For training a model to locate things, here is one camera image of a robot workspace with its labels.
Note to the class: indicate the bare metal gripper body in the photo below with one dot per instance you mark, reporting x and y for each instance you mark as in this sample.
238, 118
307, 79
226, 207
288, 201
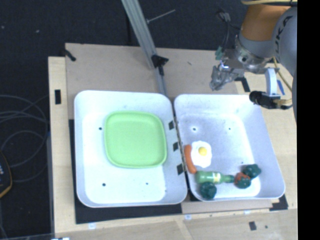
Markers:
241, 62

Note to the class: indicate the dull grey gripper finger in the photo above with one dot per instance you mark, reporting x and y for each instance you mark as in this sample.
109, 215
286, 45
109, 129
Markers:
214, 83
223, 82

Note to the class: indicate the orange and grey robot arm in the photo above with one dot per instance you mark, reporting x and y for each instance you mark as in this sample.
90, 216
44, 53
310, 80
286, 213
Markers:
265, 21

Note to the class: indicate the white plastic tray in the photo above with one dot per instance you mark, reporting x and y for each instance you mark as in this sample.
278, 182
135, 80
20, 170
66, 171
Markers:
95, 184
225, 124

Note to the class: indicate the white and yellow fried egg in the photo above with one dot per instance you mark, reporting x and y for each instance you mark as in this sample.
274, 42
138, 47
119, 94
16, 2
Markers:
201, 156

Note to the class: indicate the orange sausage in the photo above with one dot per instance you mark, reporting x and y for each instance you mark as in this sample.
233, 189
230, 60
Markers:
188, 156

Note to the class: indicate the green broccoli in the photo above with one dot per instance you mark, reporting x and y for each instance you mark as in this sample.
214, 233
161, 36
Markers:
252, 171
208, 190

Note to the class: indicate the green bottle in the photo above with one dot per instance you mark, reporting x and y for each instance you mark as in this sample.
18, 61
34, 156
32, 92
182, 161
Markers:
210, 177

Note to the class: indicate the green plate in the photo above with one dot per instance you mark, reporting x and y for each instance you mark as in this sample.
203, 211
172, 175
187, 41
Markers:
135, 139

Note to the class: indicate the green and orange toy vegetable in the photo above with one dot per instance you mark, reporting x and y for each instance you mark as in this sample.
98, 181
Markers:
243, 181

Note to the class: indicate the brown cardboard board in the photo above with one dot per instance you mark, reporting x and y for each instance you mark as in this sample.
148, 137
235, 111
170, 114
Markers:
112, 69

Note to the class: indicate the black cylinder on white bracket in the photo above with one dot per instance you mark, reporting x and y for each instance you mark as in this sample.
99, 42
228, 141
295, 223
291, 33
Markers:
262, 99

